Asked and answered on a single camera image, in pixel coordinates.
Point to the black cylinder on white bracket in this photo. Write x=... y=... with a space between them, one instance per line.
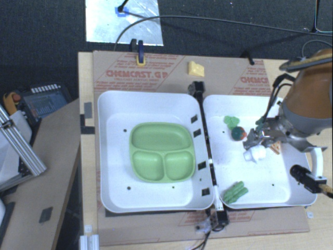
x=303 y=176

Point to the thin black and white rod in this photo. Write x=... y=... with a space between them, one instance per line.
x=206 y=139

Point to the brown cardboard board, red print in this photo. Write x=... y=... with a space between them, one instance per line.
x=161 y=69

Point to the red and green strawberry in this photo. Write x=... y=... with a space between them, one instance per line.
x=238 y=134

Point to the orange pizza slice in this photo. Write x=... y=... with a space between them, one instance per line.
x=275 y=148

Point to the yellow cheese wedge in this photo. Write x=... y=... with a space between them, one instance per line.
x=195 y=68

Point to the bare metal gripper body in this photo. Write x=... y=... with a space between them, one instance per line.
x=282 y=130

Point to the green divided plate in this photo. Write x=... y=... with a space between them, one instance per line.
x=161 y=152

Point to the green broccoli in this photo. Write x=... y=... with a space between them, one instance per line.
x=231 y=121

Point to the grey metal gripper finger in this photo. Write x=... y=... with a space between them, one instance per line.
x=251 y=137
x=263 y=142

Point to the white plastic bottle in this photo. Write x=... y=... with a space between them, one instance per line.
x=256 y=154

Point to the white plastic tray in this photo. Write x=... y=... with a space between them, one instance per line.
x=262 y=181
x=117 y=165

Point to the green asparagus bundle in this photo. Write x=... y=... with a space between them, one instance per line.
x=235 y=192

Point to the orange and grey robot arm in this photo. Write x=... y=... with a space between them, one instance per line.
x=309 y=92

